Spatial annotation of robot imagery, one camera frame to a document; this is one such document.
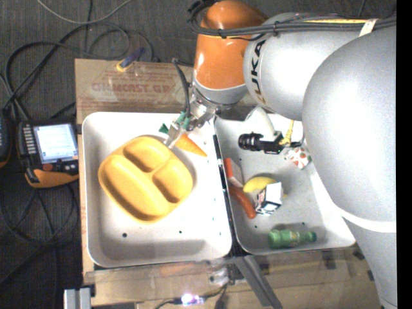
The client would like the brown cardboard board red print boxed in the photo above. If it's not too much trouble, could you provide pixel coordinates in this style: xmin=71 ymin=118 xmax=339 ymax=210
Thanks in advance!
xmin=74 ymin=58 xmax=377 ymax=307

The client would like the red and grey pizza slice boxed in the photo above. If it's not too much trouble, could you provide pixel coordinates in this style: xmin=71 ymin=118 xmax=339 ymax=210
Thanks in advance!
xmin=223 ymin=157 xmax=245 ymax=189

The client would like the yellow banana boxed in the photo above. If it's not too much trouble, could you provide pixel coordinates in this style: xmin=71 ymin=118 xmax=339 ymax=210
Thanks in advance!
xmin=242 ymin=176 xmax=278 ymax=194

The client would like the orange carrot with green top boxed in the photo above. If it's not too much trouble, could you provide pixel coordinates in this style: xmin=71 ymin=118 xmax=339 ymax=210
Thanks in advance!
xmin=158 ymin=122 xmax=208 ymax=158

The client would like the green plastic bottle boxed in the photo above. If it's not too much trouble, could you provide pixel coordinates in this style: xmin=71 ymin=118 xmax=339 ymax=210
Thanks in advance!
xmin=267 ymin=229 xmax=318 ymax=250

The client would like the red sausage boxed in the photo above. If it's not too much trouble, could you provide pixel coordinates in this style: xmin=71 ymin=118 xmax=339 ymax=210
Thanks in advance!
xmin=228 ymin=185 xmax=258 ymax=220

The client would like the white and black carton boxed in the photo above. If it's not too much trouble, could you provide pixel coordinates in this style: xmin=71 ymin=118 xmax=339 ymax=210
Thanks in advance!
xmin=254 ymin=181 xmax=285 ymax=217

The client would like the black cylinder on white bracket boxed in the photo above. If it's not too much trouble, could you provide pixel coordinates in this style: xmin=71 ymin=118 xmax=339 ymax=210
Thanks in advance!
xmin=238 ymin=106 xmax=302 ymax=156

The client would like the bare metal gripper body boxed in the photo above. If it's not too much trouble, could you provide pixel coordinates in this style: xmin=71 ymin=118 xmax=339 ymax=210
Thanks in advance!
xmin=188 ymin=92 xmax=223 ymax=127

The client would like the white plastic tray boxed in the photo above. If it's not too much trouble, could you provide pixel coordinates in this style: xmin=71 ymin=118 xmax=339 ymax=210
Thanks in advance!
xmin=81 ymin=111 xmax=233 ymax=268
xmin=213 ymin=112 xmax=357 ymax=256

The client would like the yellow divided plate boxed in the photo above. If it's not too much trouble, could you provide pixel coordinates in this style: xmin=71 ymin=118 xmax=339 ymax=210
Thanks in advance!
xmin=97 ymin=135 xmax=194 ymax=225

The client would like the white carton with strawberry print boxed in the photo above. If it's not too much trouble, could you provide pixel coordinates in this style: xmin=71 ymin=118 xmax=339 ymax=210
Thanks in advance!
xmin=284 ymin=145 xmax=314 ymax=171

